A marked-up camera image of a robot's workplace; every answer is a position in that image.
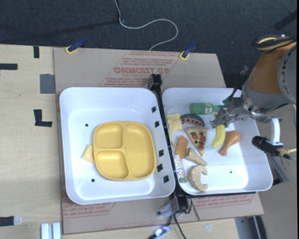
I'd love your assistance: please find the tan croissant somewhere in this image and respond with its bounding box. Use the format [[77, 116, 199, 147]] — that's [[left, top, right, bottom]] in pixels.
[[187, 164, 209, 193]]

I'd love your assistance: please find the pale yellow curved strip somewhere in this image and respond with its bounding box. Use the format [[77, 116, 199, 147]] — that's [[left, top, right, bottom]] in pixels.
[[168, 124, 177, 148]]

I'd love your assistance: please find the tan bread wedge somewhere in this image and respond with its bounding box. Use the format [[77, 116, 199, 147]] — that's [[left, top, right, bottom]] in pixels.
[[184, 147, 208, 167]]

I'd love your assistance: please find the yellow cheese slice with holes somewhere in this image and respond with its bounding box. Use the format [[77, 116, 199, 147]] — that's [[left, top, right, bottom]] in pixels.
[[166, 113, 183, 131]]

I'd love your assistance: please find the black block with thin wires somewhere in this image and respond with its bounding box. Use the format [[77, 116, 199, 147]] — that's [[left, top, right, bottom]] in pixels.
[[173, 192, 193, 213], [147, 74, 163, 91]]

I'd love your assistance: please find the thin black rod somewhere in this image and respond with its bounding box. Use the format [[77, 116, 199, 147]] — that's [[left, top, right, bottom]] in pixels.
[[155, 87, 180, 196]]

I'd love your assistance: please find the green plastic bottle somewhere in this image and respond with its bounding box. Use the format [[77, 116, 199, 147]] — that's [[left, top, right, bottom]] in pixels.
[[189, 102, 224, 116]]

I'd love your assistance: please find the black cylinder on white bracket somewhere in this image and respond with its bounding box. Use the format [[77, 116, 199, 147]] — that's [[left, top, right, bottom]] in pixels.
[[251, 117, 285, 157]]

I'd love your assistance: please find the pizza slice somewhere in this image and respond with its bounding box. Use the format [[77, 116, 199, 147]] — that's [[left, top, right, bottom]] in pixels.
[[184, 125, 208, 157]]

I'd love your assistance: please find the red green watermelon slice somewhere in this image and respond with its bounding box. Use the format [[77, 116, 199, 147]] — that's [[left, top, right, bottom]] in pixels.
[[180, 113, 205, 127]]

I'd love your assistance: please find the white orange patterned packet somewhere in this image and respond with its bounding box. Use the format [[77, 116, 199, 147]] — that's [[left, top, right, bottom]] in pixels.
[[173, 153, 188, 184]]

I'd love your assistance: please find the white plastic tray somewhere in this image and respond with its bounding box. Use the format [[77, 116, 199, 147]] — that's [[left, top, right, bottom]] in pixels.
[[161, 87, 274, 196], [59, 87, 176, 206]]

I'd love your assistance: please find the yellow divided plate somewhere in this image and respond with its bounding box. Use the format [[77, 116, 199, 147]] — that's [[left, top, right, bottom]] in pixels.
[[92, 120, 157, 182]]

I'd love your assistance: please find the orange chicken drumstick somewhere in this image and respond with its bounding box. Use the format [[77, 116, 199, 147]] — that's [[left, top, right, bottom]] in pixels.
[[219, 130, 241, 157]]

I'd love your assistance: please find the yellow banana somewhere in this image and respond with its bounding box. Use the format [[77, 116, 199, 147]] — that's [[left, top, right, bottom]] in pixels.
[[211, 123, 226, 149]]

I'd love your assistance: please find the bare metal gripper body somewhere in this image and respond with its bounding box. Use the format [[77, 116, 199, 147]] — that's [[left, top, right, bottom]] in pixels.
[[216, 98, 264, 122]]

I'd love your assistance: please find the yellow cheese wedge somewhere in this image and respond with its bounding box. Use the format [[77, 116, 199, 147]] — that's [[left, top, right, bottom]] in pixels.
[[80, 144, 96, 164]]

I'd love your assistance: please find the brown cardboard board red print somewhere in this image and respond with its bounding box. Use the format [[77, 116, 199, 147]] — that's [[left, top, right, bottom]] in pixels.
[[53, 46, 265, 235]]

